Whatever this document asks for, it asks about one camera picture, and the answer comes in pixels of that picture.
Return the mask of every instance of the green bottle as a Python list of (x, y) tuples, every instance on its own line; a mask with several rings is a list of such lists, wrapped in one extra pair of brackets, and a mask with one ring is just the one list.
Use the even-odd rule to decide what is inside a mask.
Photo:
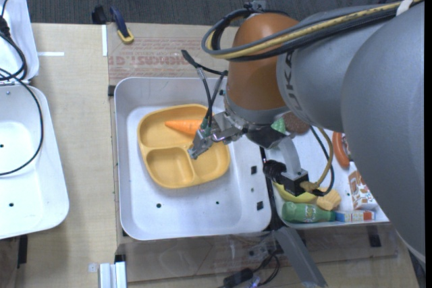
[(314, 204), (285, 202), (282, 206), (282, 218), (293, 223), (334, 221), (335, 212), (323, 210)]

